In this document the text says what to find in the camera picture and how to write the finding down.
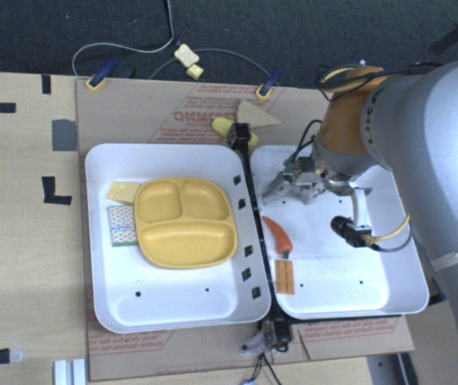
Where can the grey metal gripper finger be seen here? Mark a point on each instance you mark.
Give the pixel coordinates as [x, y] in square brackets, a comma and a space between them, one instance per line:
[277, 187]
[313, 195]

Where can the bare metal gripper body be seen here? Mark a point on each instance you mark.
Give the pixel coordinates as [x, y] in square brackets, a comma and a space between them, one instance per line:
[313, 173]

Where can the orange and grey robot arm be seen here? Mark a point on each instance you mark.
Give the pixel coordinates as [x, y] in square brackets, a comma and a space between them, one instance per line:
[421, 143]

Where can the orange carrot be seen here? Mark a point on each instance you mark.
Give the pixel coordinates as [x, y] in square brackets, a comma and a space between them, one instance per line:
[278, 233]

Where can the beige triangular slice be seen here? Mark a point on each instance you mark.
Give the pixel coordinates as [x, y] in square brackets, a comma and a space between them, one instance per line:
[254, 115]

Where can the yellow corn cob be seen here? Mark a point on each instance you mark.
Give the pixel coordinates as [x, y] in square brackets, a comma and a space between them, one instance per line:
[221, 126]

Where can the white plastic tray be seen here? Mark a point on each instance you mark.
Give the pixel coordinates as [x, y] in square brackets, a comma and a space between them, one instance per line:
[333, 279]
[172, 295]

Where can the yellow divided plate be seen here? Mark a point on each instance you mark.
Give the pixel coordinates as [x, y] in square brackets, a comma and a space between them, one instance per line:
[184, 223]

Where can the brown cardboard board red print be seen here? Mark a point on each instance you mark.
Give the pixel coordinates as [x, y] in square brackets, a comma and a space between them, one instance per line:
[196, 110]

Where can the pale yellow cube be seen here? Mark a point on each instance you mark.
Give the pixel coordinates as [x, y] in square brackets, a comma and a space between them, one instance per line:
[195, 71]

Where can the yellow cheese wedge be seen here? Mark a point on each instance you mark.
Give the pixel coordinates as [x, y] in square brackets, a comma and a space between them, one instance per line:
[122, 192]

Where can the pale bread slice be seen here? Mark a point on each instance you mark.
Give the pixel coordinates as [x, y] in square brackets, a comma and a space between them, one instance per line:
[186, 54]

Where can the white patterned packet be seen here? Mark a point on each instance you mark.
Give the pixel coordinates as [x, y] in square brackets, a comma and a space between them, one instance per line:
[121, 225]

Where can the black cylinder on white bracket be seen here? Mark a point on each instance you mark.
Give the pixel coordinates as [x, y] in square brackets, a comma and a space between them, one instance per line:
[351, 229]

